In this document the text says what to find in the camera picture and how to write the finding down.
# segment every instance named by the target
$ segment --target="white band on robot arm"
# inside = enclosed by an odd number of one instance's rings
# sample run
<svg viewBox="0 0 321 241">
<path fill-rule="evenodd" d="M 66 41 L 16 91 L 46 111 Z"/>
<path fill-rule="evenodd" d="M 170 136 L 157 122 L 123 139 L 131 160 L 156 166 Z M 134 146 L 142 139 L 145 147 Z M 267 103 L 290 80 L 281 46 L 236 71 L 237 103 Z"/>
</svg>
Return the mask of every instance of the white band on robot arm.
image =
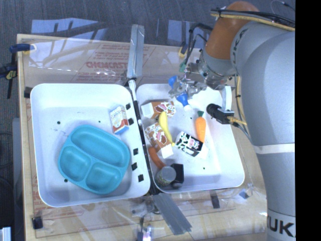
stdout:
<svg viewBox="0 0 321 241">
<path fill-rule="evenodd" d="M 253 146 L 257 154 L 279 154 L 279 153 L 294 153 L 295 143 L 291 144 L 278 144 L 267 146 Z"/>
</svg>

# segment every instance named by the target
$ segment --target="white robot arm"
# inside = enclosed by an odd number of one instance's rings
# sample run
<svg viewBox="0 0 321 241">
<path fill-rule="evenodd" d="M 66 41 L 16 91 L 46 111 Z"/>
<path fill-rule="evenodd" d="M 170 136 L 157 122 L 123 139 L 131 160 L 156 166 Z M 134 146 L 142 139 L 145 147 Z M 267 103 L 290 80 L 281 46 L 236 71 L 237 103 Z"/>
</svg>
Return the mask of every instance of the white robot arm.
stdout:
<svg viewBox="0 0 321 241">
<path fill-rule="evenodd" d="M 258 11 L 242 1 L 227 9 Z M 268 241 L 296 240 L 294 55 L 291 29 L 219 18 L 200 59 L 185 73 L 216 90 L 235 74 L 242 78 L 244 115 L 267 193 Z"/>
</svg>

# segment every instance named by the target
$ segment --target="blue divided dish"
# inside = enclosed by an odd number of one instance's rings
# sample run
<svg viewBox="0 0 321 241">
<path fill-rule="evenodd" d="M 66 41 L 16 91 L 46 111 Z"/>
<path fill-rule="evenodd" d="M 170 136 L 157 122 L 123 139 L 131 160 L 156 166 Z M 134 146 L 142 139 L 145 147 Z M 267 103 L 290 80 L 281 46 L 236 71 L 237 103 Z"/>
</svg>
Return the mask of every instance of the blue divided dish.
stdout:
<svg viewBox="0 0 321 241">
<path fill-rule="evenodd" d="M 58 159 L 60 173 L 72 183 L 96 194 L 108 194 L 121 183 L 130 160 L 128 146 L 99 128 L 75 128 Z"/>
</svg>

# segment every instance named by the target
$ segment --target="carrot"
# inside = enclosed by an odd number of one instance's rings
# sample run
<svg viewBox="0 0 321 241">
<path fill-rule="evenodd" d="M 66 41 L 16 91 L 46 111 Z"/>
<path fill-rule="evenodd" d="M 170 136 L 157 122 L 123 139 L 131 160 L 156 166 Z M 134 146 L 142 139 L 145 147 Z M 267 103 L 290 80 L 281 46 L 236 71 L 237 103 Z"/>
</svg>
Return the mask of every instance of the carrot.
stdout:
<svg viewBox="0 0 321 241">
<path fill-rule="evenodd" d="M 156 149 L 155 147 L 149 147 L 148 148 L 148 153 L 152 159 L 152 161 L 155 163 L 155 165 L 157 166 L 157 168 L 162 169 L 163 167 L 166 166 L 165 163 L 163 163 L 160 158 L 157 155 Z"/>
<path fill-rule="evenodd" d="M 199 141 L 205 141 L 205 129 L 206 129 L 206 120 L 203 118 L 203 111 L 197 112 L 198 117 L 195 120 L 196 134 Z"/>
</svg>

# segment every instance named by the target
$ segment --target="toy banana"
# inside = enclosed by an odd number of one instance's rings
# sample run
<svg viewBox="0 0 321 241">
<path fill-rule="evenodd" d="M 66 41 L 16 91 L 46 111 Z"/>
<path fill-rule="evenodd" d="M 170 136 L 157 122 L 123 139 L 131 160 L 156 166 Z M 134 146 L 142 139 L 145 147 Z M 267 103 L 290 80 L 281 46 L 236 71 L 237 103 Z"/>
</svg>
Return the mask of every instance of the toy banana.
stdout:
<svg viewBox="0 0 321 241">
<path fill-rule="evenodd" d="M 174 146 L 175 143 L 173 143 L 172 135 L 169 130 L 167 113 L 165 111 L 162 111 L 160 113 L 159 118 L 158 118 L 158 123 L 159 123 L 160 127 L 162 128 L 162 130 L 164 131 L 164 134 L 167 137 L 167 139 L 171 142 L 172 146 Z"/>
</svg>

